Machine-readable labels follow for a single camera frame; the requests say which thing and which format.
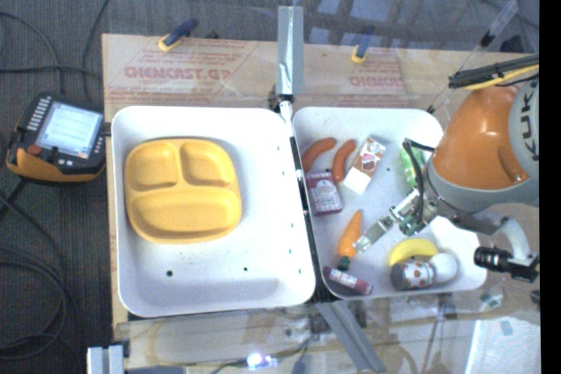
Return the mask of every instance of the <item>yellow divided plate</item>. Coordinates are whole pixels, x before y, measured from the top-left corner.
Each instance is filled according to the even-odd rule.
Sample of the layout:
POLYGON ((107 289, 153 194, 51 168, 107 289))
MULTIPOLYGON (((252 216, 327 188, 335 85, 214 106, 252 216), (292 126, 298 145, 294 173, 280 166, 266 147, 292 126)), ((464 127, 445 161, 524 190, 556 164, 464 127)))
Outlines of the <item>yellow divided plate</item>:
POLYGON ((144 142, 124 162, 131 226, 157 243, 194 243, 225 236, 242 215, 230 155, 209 140, 144 142))

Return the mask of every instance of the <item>yellow cable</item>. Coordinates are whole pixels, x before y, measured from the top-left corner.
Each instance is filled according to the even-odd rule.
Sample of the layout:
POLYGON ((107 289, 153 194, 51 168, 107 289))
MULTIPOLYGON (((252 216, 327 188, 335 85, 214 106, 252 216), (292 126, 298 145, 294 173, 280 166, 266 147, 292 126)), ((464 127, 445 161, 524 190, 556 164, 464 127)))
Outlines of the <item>yellow cable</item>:
POLYGON ((488 88, 489 86, 494 86, 495 84, 502 83, 502 82, 504 82, 506 80, 509 80, 511 78, 514 78, 516 76, 519 76, 519 75, 525 74, 527 72, 530 72, 532 70, 538 69, 539 67, 540 67, 539 64, 535 64, 534 66, 523 67, 521 69, 517 69, 517 70, 513 70, 512 72, 508 72, 507 74, 505 74, 505 76, 502 76, 502 77, 493 78, 492 80, 484 81, 484 82, 478 83, 478 84, 472 84, 471 86, 464 86, 464 89, 475 90, 475 89, 488 88))

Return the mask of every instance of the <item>blue clamp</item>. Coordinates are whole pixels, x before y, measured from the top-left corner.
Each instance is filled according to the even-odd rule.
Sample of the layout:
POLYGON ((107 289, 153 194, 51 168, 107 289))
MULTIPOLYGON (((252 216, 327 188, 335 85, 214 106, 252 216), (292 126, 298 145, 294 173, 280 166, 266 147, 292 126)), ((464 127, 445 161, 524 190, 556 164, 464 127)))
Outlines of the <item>blue clamp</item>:
POLYGON ((181 38, 189 36, 198 25, 199 21, 196 18, 186 20, 171 33, 160 39, 160 41, 158 41, 158 46, 164 52, 169 52, 180 44, 181 38))
POLYGON ((352 49, 351 60, 357 64, 362 64, 366 59, 366 49, 370 43, 370 38, 374 34, 373 25, 368 25, 362 34, 360 42, 352 49))

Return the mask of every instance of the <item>yellow banana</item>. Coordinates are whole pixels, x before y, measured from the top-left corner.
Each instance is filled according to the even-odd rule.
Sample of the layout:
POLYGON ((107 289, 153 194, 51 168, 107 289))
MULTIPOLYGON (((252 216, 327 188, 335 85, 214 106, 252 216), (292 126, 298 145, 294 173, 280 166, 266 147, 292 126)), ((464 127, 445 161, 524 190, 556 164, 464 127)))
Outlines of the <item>yellow banana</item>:
POLYGON ((438 253, 437 246, 426 238, 406 238, 401 240, 389 253, 389 265, 397 264, 412 257, 432 258, 438 253))

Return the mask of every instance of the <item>brown sausage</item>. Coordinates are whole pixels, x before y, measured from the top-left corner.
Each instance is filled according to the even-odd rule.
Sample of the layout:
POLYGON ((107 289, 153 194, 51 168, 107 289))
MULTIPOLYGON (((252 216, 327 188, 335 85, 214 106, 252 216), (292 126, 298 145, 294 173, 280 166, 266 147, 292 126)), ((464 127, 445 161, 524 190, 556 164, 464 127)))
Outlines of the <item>brown sausage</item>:
POLYGON ((333 180, 335 182, 341 182, 344 178, 344 162, 347 157, 354 152, 357 148, 357 143, 354 140, 347 140, 341 148, 335 153, 335 158, 333 158, 333 165, 331 166, 331 174, 333 175, 333 180))
POLYGON ((314 142, 302 156, 302 169, 308 172, 316 158, 323 152, 327 152, 335 146, 334 138, 323 138, 314 142))

